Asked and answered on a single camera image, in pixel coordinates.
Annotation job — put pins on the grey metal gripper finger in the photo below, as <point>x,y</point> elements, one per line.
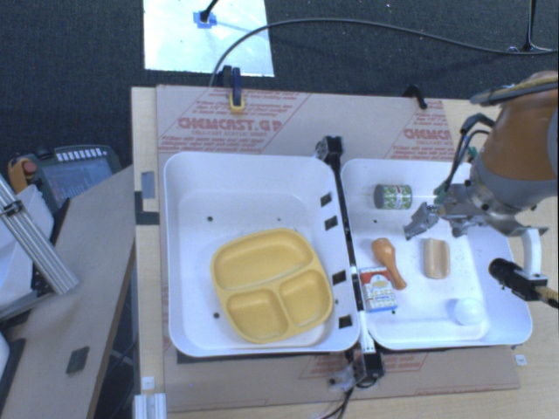
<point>462,228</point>
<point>418,222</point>

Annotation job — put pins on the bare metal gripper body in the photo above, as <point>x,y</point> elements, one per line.
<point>482,210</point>

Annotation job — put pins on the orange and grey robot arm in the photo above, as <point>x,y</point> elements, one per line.
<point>519,146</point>

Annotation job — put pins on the green and white can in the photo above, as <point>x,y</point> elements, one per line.
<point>393,196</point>

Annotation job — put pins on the tan toy hot dog bun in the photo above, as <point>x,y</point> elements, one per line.
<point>436,258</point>

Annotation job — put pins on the orange toy chicken drumstick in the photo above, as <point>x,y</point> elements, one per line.
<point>386,260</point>

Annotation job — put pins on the thin black and white rod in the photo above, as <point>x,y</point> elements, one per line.
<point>347,242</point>

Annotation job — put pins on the red and white carton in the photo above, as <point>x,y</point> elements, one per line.
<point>377,290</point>

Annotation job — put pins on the white ball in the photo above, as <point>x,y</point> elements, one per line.
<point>467,311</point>

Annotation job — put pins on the white plastic tray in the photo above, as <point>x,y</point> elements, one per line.
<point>441,317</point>
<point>244,216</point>

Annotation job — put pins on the yellow divided plate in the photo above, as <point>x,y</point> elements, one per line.
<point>268,284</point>

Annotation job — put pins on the brown cardboard board red print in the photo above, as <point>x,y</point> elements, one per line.
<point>284,120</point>

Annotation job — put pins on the black cylinder on white bracket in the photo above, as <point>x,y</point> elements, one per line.
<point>522,273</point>

